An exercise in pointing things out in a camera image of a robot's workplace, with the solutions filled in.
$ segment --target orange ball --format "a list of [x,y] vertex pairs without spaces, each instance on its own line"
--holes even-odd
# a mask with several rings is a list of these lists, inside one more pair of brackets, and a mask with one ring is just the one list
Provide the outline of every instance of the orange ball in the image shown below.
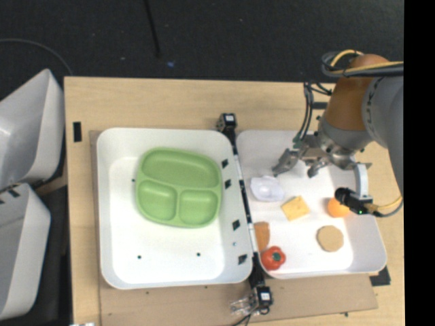
[[332,217],[344,217],[351,209],[348,206],[341,204],[337,199],[331,198],[328,202],[328,213]]

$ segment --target white tray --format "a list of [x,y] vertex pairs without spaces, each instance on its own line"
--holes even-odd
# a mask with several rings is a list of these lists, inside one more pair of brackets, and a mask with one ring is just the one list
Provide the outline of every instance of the white tray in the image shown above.
[[[135,203],[139,158],[154,147],[202,153],[221,165],[220,213],[203,228],[177,228],[146,219]],[[101,272],[115,288],[238,283],[252,269],[252,248],[239,174],[229,140],[211,130],[111,128],[97,139]],[[233,223],[239,221],[234,230]]]
[[[333,218],[326,205],[338,187],[355,189],[353,171],[335,166],[319,170],[308,178],[305,163],[277,176],[285,192],[281,202],[261,202],[254,198],[249,184],[252,177],[273,176],[272,167],[284,150],[292,146],[296,132],[246,130],[237,137],[237,149],[248,203],[253,222],[267,221],[270,225],[270,245],[282,248],[286,262],[268,274],[274,278],[300,278],[346,273],[377,273],[386,264],[385,247],[375,217],[348,214]],[[294,196],[302,196],[310,213],[288,221],[281,205]],[[334,225],[344,236],[344,245],[335,252],[324,251],[318,244],[316,233],[324,225]]]

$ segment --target toy food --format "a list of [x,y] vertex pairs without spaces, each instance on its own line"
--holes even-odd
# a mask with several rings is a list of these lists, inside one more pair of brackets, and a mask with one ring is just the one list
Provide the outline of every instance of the toy food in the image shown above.
[[266,270],[277,270],[285,262],[285,254],[277,246],[270,247],[261,253],[261,263]]
[[302,196],[297,196],[290,201],[284,203],[283,205],[281,205],[281,209],[283,209],[283,212],[285,213],[288,221],[297,219],[310,212],[310,209]]
[[256,231],[258,251],[261,252],[265,250],[269,244],[271,230],[269,228],[269,224],[265,221],[255,222],[254,229]]
[[317,231],[317,241],[323,250],[337,251],[344,244],[343,233],[333,225],[326,225]]
[[341,204],[337,199],[332,197],[328,202],[328,213],[332,217],[344,217],[349,214],[351,209],[344,204]]

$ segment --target black floor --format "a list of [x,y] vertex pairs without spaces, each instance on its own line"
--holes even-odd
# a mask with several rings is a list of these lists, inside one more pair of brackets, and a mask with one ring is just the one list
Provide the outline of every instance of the black floor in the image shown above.
[[[333,82],[320,58],[347,48],[404,60],[404,0],[0,0],[0,99],[45,68],[61,85],[70,74]],[[47,326],[67,325],[67,256],[53,260]]]

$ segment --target wooden table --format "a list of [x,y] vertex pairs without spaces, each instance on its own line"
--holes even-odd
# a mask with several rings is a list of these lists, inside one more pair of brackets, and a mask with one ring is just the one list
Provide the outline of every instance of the wooden table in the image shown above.
[[[327,100],[317,95],[317,101]],[[247,283],[121,291],[101,278],[90,133],[111,127],[215,129],[221,113],[236,114],[239,132],[298,130],[305,112],[302,84],[66,77],[65,110],[73,322],[102,326],[236,322],[239,316],[230,315],[228,304],[247,290]],[[371,143],[358,160],[373,163],[368,175],[375,202],[394,200],[399,191],[387,151]],[[264,326],[404,325],[403,209],[379,219],[378,224],[391,285],[372,287],[366,274],[270,279],[275,304],[270,314],[251,322]]]

